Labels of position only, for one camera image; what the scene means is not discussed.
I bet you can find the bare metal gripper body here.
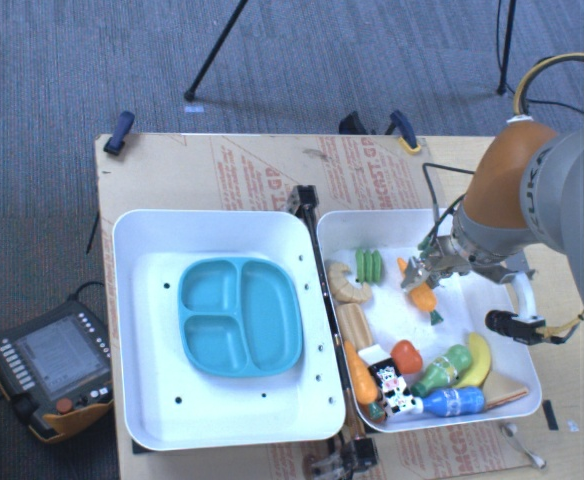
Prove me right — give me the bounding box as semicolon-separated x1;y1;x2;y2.
420;235;475;290

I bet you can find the orange carrot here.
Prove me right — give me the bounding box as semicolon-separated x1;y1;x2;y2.
342;339;388;424
396;257;445;327

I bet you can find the green pea pod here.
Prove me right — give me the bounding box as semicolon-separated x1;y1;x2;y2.
354;248;385;286

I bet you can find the white plastic tray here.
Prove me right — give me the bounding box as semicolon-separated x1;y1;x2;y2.
315;208;544;435
111;208;348;452

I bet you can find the tan croissant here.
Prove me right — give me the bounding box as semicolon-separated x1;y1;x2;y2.
326;261;374;305

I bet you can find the tan bread bun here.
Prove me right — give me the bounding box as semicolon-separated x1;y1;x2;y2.
334;302;375;352

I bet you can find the green bottle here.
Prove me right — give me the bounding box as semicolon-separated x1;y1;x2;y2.
410;343;474;400

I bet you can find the yellow banana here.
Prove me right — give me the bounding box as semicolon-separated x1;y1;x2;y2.
452;331;494;390

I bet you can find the thin black rod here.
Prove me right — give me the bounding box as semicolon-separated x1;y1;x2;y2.
301;206;362;440

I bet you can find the cow print milk carton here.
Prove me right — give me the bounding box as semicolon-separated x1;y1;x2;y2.
357;343;424;416

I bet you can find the blue bottle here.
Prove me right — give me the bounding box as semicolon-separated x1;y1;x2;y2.
413;386;487;419

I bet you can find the tan sandwich slice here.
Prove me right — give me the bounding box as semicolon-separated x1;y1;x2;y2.
481;369;530;411

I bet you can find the blue divided plate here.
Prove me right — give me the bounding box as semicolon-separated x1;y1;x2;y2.
176;256;305;380

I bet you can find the black tripod leg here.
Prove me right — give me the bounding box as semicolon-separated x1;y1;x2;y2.
495;0;522;97
183;0;263;103

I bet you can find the brown cardboard board red print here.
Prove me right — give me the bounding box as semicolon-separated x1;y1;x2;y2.
94;133;584;480

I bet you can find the black cylinder on white bracket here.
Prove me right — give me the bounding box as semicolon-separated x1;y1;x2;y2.
484;269;548;347

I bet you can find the black block with thin wires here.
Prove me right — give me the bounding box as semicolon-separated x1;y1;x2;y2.
286;184;321;219
303;434;379;480

